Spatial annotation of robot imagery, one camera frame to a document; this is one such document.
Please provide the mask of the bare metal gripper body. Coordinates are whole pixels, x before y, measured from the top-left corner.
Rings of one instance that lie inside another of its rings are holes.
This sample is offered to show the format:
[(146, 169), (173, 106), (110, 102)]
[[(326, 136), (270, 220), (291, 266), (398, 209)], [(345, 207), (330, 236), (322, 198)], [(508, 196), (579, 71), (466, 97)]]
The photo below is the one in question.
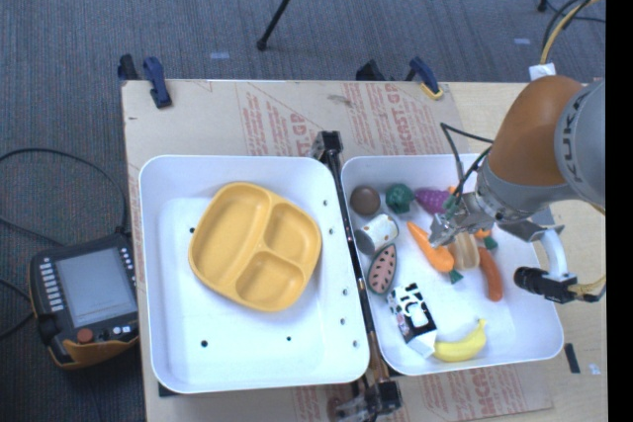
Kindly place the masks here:
[(442, 204), (443, 216), (449, 223), (449, 238), (456, 232), (475, 232), (490, 228), (498, 219), (500, 207), (495, 199), (480, 192), (451, 195)]

